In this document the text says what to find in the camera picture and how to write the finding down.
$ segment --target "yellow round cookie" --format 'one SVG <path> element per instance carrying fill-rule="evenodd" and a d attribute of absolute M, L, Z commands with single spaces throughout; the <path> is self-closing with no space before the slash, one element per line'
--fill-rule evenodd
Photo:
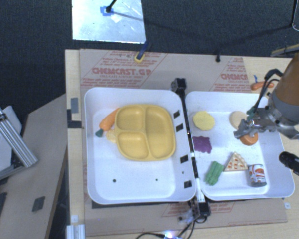
<path fill-rule="evenodd" d="M 247 118 L 247 115 L 241 111 L 235 111 L 235 112 L 232 112 L 230 113 L 229 115 L 229 122 L 230 122 L 230 125 L 233 126 L 234 129 L 238 130 L 238 126 L 241 122 L 242 119 L 246 119 Z"/>
<path fill-rule="evenodd" d="M 215 126 L 214 117 L 206 111 L 197 112 L 193 117 L 193 121 L 195 126 L 203 131 L 211 130 Z"/>

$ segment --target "metal plate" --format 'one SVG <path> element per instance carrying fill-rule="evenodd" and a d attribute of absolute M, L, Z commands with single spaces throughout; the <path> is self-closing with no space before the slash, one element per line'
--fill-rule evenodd
<path fill-rule="evenodd" d="M 73 39 L 121 43 L 146 40 L 141 0 L 72 0 Z"/>

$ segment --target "metal clip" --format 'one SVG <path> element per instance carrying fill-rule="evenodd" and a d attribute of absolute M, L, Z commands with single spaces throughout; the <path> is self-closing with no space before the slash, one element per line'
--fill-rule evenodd
<path fill-rule="evenodd" d="M 7 119 L 6 114 L 1 114 L 0 115 L 0 122 L 3 121 L 3 120 L 5 120 L 5 119 Z"/>

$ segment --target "orange toy food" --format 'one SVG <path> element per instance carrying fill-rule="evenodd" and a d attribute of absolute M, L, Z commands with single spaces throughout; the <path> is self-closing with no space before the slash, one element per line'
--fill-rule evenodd
<path fill-rule="evenodd" d="M 109 131 L 115 122 L 115 115 L 119 108 L 107 115 L 99 124 L 100 130 L 95 133 L 96 136 L 101 137 L 104 131 Z"/>
<path fill-rule="evenodd" d="M 255 133 L 254 137 L 250 137 L 247 134 L 247 135 L 244 135 L 244 136 L 240 137 L 239 139 L 244 145 L 251 146 L 251 145 L 255 144 L 258 141 L 258 133 Z"/>
<path fill-rule="evenodd" d="M 257 90 L 257 89 L 261 88 L 264 83 L 265 82 L 256 82 L 256 83 L 252 84 L 250 88 L 251 88 L 251 90 Z M 270 82 L 268 85 L 268 88 L 273 88 L 274 86 L 275 85 L 272 82 Z"/>

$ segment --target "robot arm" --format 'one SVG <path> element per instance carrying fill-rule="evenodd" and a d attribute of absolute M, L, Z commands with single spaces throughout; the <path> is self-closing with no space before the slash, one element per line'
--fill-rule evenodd
<path fill-rule="evenodd" d="M 269 81 L 274 74 L 281 78 L 269 95 L 268 104 L 264 108 L 259 108 L 259 101 L 267 91 L 269 83 L 273 80 L 278 81 L 277 79 Z M 295 126 L 299 124 L 299 53 L 294 56 L 283 74 L 277 69 L 270 70 L 266 74 L 259 98 L 247 114 L 247 119 L 243 119 L 238 130 L 234 132 L 237 139 L 247 134 L 253 137 L 257 132 L 277 130 L 289 139 L 299 140 L 299 132 L 295 129 Z M 299 170 L 299 158 L 291 157 L 287 153 L 283 155 L 283 153 L 280 156 L 281 162 L 289 168 L 292 163 L 296 173 L 296 170 Z"/>

